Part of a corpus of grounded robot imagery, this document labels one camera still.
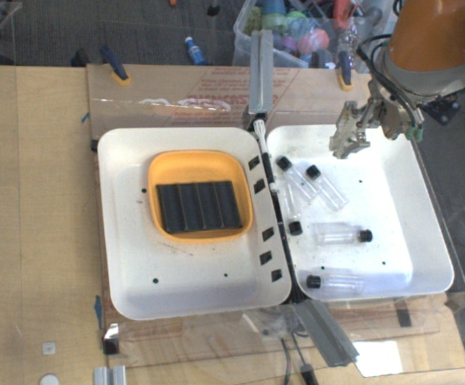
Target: test tube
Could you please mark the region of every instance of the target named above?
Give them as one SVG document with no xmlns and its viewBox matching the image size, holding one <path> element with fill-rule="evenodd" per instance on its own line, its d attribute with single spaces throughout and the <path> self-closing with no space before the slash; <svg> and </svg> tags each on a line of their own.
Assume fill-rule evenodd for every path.
<svg viewBox="0 0 465 385">
<path fill-rule="evenodd" d="M 279 158 L 277 165 L 284 172 L 285 179 L 298 191 L 305 202 L 310 203 L 319 193 L 314 182 L 298 171 L 286 157 Z"/>
<path fill-rule="evenodd" d="M 345 222 L 314 223 L 311 225 L 318 245 L 345 245 L 371 242 L 373 234 L 369 229 Z"/>
<path fill-rule="evenodd" d="M 302 225 L 300 222 L 301 213 L 297 201 L 293 198 L 293 190 L 289 184 L 284 181 L 281 185 L 280 196 L 283 202 L 285 219 L 287 220 L 288 230 L 291 235 L 302 234 Z"/>
<path fill-rule="evenodd" d="M 359 295 L 364 290 L 364 278 L 359 275 L 309 275 L 305 284 L 308 288 L 321 290 L 327 295 Z"/>
<path fill-rule="evenodd" d="M 313 186 L 321 194 L 322 200 L 333 210 L 338 211 L 343 208 L 348 200 L 339 190 L 334 187 L 330 180 L 323 175 L 316 165 L 311 165 L 305 170 L 305 174 L 313 181 Z"/>
</svg>

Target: gray floor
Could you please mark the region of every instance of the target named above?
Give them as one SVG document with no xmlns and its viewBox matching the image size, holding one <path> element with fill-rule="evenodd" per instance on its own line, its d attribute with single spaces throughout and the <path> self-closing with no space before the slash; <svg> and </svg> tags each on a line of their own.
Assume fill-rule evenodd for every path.
<svg viewBox="0 0 465 385">
<path fill-rule="evenodd" d="M 212 0 L 178 0 L 174 9 L 166 0 L 16 1 L 23 8 L 14 21 L 14 36 L 10 28 L 0 34 L 0 54 L 15 53 L 18 65 L 70 66 L 79 48 L 92 62 L 100 62 L 104 43 L 124 63 L 191 64 L 184 49 L 187 35 L 204 53 L 210 50 L 212 24 L 206 11 Z M 243 2 L 220 0 L 215 34 L 219 50 L 211 59 L 216 65 L 232 62 L 233 24 Z M 465 294 L 465 107 L 447 126 L 427 117 L 418 149 L 446 225 L 455 267 L 452 309 L 465 345 L 465 295 L 453 295 Z"/>
</svg>

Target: white round object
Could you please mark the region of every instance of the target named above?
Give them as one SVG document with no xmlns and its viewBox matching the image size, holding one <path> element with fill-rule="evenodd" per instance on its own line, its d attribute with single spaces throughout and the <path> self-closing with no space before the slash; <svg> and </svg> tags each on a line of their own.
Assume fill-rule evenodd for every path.
<svg viewBox="0 0 465 385">
<path fill-rule="evenodd" d="M 38 385 L 59 385 L 58 377 L 53 374 L 44 375 Z"/>
</svg>

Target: small blue bottle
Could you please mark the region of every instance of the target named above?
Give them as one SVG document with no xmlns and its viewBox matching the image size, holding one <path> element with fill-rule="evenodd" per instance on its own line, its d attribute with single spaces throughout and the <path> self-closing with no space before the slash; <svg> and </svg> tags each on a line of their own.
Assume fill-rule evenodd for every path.
<svg viewBox="0 0 465 385">
<path fill-rule="evenodd" d="M 204 54 L 202 54 L 202 50 L 193 42 L 193 38 L 187 37 L 184 40 L 186 44 L 186 48 L 188 49 L 188 53 L 192 58 L 193 64 L 195 66 L 206 66 L 208 62 L 204 58 Z"/>
</svg>

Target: hole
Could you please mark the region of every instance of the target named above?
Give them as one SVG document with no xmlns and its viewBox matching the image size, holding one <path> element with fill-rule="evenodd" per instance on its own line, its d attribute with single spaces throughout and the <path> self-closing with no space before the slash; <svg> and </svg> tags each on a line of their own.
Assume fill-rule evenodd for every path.
<svg viewBox="0 0 465 385">
<path fill-rule="evenodd" d="M 282 278 L 282 271 L 280 269 L 275 269 L 272 271 L 272 282 L 275 282 L 278 279 Z"/>
<path fill-rule="evenodd" d="M 255 156 L 249 161 L 249 169 L 253 169 L 256 167 L 261 161 L 259 160 L 259 156 Z"/>
<path fill-rule="evenodd" d="M 266 187 L 266 185 L 265 185 L 265 180 L 263 180 L 263 179 L 261 178 L 256 184 L 254 184 L 254 193 L 257 194 L 257 193 L 260 192 L 264 187 Z"/>
<path fill-rule="evenodd" d="M 265 253 L 259 256 L 259 260 L 261 261 L 261 265 L 266 264 L 268 261 L 272 259 L 272 251 L 266 251 Z"/>
<path fill-rule="evenodd" d="M 266 229 L 265 231 L 263 231 L 263 233 L 261 235 L 263 236 L 263 241 L 266 241 L 274 234 L 275 234 L 275 232 L 273 231 L 273 227 L 270 227 L 270 228 Z"/>
</svg>

